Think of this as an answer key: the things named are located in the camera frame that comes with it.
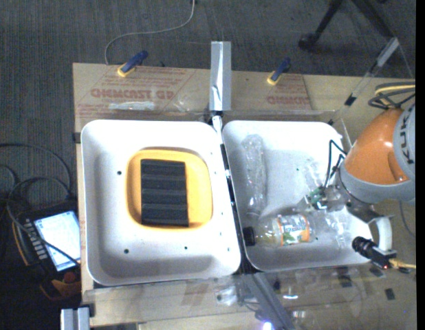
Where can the clear bottle with orange label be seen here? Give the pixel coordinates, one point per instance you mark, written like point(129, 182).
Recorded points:
point(291, 230)

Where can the white plastic tray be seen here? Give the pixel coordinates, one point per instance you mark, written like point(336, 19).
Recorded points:
point(106, 218)
point(288, 170)

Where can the black ribbed foam block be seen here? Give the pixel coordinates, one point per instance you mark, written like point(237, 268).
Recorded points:
point(164, 191)

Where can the black cylinder on white bracket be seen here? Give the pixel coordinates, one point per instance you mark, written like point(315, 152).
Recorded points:
point(369, 246)

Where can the clear plastic bottle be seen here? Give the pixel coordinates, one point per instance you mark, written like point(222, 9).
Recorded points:
point(255, 170)
point(338, 230)
point(310, 175)

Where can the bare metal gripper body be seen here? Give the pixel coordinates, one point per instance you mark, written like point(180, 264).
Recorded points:
point(334, 199)

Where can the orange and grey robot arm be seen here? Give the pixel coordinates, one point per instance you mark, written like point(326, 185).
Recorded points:
point(374, 150)

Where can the brown cardboard board red print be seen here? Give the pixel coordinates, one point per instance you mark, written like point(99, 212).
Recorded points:
point(253, 91)

